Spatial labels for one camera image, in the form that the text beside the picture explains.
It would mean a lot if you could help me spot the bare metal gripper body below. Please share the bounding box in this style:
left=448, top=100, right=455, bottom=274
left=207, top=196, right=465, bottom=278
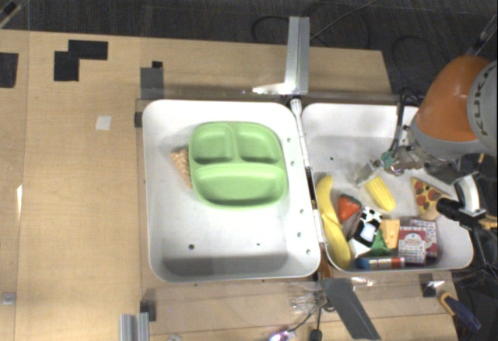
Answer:
left=382, top=144, right=426, bottom=178

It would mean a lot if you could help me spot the yellow corn cob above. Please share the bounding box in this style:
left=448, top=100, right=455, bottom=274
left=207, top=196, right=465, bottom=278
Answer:
left=365, top=174, right=397, bottom=213

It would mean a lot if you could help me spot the white plastic tray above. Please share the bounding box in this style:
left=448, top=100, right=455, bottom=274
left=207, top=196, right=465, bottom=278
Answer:
left=301, top=102, right=475, bottom=274
left=141, top=98, right=322, bottom=284

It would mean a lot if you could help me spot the pizza slice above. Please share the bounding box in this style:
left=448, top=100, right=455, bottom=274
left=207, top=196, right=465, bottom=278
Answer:
left=411, top=176, right=444, bottom=221

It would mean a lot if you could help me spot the red strawberry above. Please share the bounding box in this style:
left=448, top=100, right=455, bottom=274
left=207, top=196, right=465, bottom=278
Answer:
left=336, top=194, right=363, bottom=223

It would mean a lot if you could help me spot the black and white carton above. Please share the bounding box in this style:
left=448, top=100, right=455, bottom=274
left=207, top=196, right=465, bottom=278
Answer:
left=346, top=206, right=384, bottom=259

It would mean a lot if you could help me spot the yellow banana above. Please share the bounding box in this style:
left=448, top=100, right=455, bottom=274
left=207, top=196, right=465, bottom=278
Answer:
left=315, top=174, right=352, bottom=271

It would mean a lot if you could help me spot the yellow cheese wedge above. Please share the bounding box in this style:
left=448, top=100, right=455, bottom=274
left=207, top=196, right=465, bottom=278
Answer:
left=378, top=218, right=402, bottom=250

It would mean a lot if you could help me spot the pink printed carton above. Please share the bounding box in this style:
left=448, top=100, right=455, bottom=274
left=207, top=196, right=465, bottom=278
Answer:
left=409, top=218, right=439, bottom=259
left=397, top=226, right=428, bottom=266

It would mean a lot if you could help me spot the silver bottle with blue cap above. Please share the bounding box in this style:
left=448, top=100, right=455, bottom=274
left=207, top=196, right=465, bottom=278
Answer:
left=355, top=256, right=407, bottom=272

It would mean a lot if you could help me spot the green divided plate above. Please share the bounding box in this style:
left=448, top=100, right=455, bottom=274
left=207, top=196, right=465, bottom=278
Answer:
left=188, top=121, right=289, bottom=209

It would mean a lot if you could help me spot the tan waffle biscuit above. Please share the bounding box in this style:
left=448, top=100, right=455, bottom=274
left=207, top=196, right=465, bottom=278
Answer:
left=170, top=146, right=195, bottom=190

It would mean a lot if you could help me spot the black cylinder on white bracket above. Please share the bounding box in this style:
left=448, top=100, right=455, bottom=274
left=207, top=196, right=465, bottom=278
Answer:
left=435, top=172, right=492, bottom=232

